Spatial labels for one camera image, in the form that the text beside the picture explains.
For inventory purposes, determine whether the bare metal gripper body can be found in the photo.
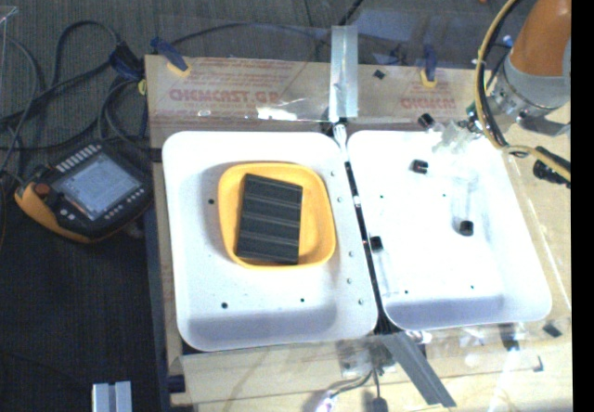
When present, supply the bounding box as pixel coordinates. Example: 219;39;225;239
489;85;572;138

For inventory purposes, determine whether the white plastic tray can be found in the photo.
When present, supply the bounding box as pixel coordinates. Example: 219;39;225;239
346;128;554;332
161;130;379;353

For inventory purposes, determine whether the thin black and white rod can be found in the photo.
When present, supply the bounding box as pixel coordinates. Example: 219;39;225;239
331;121;384;333

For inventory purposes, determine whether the yellow plate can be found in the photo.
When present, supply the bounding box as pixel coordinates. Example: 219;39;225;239
216;161;337;270

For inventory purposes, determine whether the brown cardboard board red print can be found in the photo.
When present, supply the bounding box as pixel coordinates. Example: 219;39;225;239
143;54;573;407

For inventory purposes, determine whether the black ribbed rectangular block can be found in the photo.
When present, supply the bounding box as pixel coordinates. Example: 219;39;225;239
232;173;304;266

